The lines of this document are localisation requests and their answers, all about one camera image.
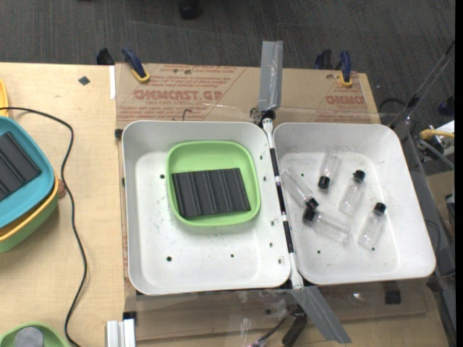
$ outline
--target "black rubber mat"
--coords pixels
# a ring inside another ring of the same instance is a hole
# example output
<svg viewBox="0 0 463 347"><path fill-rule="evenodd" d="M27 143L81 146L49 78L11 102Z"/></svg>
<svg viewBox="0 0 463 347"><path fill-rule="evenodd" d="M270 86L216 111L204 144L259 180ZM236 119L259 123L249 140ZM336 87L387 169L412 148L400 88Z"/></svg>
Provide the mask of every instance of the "black rubber mat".
<svg viewBox="0 0 463 347"><path fill-rule="evenodd" d="M40 173L10 132L0 136L0 201Z"/></svg>
<svg viewBox="0 0 463 347"><path fill-rule="evenodd" d="M173 173L172 180L182 217L251 209L239 168Z"/></svg>

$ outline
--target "wooden table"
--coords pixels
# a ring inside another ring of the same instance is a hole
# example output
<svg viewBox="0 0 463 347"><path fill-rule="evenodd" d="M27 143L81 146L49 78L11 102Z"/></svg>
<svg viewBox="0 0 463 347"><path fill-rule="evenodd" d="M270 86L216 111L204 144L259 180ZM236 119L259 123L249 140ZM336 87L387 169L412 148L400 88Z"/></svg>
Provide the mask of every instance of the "wooden table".
<svg viewBox="0 0 463 347"><path fill-rule="evenodd" d="M258 75L256 69L248 73ZM322 74L310 70L286 73L314 79ZM360 76L368 107L374 107L368 80L364 74ZM110 99L109 68L0 63L0 77L6 84L10 106L50 113L74 127L75 143L65 177L75 198L76 227L87 254L89 273L69 323L69 334L81 346L104 346L105 324L122 319L126 299L120 166L118 141L114 137L116 101ZM83 85L79 82L82 77L90 82ZM292 84L293 98L297 99L294 76L289 75L286 81ZM10 116L32 136L59 172L69 143L69 131L35 114L10 111ZM63 197L58 209L35 233L0 254L0 334L24 322L41 321L64 335L64 320L82 271L82 259L72 231L69 197ZM421 303L412 307L416 311L413 315L371 321L341 315L343 320L351 320L343 326L354 345L442 346L446 336L436 303L432 293L423 288ZM141 320L138 327L149 329L143 323L146 324L146 320ZM280 346L278 341L288 327L285 324L268 346ZM214 336L206 333L140 345L244 346L265 332L250 330L245 338L242 333ZM298 343L298 346L337 346L335 342L323 341L313 326L306 328Z"/></svg>

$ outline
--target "green bowl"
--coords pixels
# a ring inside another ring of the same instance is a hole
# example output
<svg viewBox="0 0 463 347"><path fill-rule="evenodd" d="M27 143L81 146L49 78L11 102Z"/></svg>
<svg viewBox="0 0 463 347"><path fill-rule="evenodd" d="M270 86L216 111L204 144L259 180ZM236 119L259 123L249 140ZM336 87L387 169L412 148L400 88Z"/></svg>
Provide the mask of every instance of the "green bowl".
<svg viewBox="0 0 463 347"><path fill-rule="evenodd" d="M167 155L167 193L175 216L193 226L225 226L252 220L260 209L260 193L257 174L251 154L240 144L230 141L211 140L183 142L173 147ZM179 214L172 174L222 168L239 168L251 209L244 212L184 218Z"/></svg>
<svg viewBox="0 0 463 347"><path fill-rule="evenodd" d="M27 322L0 335L0 347L14 347L14 337L25 327L35 327L39 329L43 334L43 344L45 347L69 347L69 344L55 331L55 329L42 322Z"/></svg>
<svg viewBox="0 0 463 347"><path fill-rule="evenodd" d="M18 245L33 233L55 211L58 205L58 177L50 195L35 206L30 212L17 218L12 223L0 228L0 252L5 252Z"/></svg>

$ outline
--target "clear plastic tube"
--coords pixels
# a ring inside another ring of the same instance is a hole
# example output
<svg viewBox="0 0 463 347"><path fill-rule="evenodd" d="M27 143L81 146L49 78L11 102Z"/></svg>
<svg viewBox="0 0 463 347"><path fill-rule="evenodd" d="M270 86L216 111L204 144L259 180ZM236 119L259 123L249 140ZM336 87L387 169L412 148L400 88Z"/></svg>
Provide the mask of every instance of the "clear plastic tube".
<svg viewBox="0 0 463 347"><path fill-rule="evenodd" d="M313 198L313 191L302 177L292 167L284 170L280 177L283 190L288 192L298 203L307 206Z"/></svg>
<svg viewBox="0 0 463 347"><path fill-rule="evenodd" d="M350 224L326 213L307 208L303 216L314 231L334 241L346 244L350 238Z"/></svg>
<svg viewBox="0 0 463 347"><path fill-rule="evenodd" d="M375 208L368 213L357 240L360 245L367 249L372 249L377 245L386 221L386 216L384 215L385 210L386 206L378 202Z"/></svg>
<svg viewBox="0 0 463 347"><path fill-rule="evenodd" d="M338 147L330 147L325 151L323 160L320 165L320 178L318 180L318 187L320 189L327 189L330 181L333 180L337 173L339 164L339 149Z"/></svg>
<svg viewBox="0 0 463 347"><path fill-rule="evenodd" d="M354 215L362 201L361 198L365 191L365 183L363 182L364 178L365 172L356 170L354 172L354 177L351 179L344 191L344 195L339 204L339 210L346 215Z"/></svg>

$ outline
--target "clamp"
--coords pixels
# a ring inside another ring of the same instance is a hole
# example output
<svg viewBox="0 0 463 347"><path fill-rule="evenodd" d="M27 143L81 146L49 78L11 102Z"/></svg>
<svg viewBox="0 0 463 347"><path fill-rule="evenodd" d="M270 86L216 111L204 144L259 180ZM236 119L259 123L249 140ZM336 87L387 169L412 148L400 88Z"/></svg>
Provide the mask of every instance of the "clamp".
<svg viewBox="0 0 463 347"><path fill-rule="evenodd" d="M150 75L143 68L142 62L138 59L135 52L128 46L125 46L122 49L122 53L124 54L126 61L130 62L132 65L132 73L138 82L142 84L148 82Z"/></svg>
<svg viewBox="0 0 463 347"><path fill-rule="evenodd" d="M347 51L344 50L341 52L340 58L341 76L339 80L341 81L341 85L345 87L351 87L352 79L350 78L350 55Z"/></svg>

